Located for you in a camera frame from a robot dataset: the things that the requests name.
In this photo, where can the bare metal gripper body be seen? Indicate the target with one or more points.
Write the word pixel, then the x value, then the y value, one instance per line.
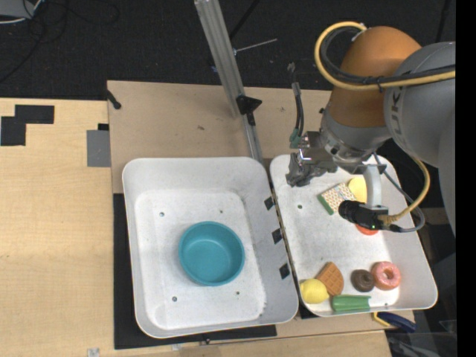
pixel 320 152

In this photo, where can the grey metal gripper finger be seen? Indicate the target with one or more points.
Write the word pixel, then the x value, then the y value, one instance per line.
pixel 294 171
pixel 308 175

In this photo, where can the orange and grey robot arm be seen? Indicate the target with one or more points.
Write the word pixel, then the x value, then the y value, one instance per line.
pixel 420 117

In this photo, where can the patterned biscuit with green edge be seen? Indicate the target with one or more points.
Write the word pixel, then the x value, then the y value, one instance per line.
pixel 334 197

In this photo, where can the pale yellow round toy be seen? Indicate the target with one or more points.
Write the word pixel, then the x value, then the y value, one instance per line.
pixel 359 189

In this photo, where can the white plastic tray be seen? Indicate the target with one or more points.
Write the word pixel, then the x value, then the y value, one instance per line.
pixel 327 244
pixel 208 311

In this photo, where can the orange round toy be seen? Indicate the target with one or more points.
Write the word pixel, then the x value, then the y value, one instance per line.
pixel 366 231

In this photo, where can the brown waffle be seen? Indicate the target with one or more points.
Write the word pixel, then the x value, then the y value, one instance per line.
pixel 332 278

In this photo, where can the teal bowl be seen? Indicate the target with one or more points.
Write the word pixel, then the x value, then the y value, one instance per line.
pixel 212 253

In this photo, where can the yellow lemon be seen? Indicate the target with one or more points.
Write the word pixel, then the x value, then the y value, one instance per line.
pixel 313 291

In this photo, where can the brown doughnut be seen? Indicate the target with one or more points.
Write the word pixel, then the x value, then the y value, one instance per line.
pixel 362 280

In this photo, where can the pink doughnut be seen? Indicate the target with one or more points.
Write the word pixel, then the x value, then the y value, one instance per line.
pixel 386 275

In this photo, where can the brown cardboard board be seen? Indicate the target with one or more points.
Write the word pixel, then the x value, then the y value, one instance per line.
pixel 175 125

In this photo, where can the green toy vegetable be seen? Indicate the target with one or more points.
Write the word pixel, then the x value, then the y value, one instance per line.
pixel 351 302

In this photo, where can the black cylinder on white bracket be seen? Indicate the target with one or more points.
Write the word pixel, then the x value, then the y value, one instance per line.
pixel 362 214

